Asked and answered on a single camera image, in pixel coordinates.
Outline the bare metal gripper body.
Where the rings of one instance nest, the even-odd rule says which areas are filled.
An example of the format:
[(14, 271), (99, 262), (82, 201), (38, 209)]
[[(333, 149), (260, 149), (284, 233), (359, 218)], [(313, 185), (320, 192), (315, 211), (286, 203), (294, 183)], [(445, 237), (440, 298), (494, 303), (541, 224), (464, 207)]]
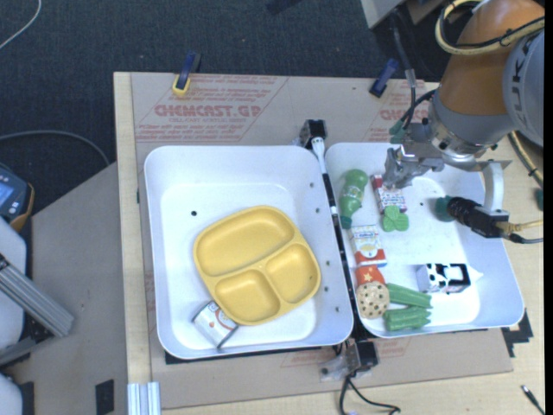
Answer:
[(441, 171), (445, 165), (469, 170), (480, 157), (480, 146), (455, 135), (435, 121), (410, 124), (398, 150), (398, 162), (410, 172)]

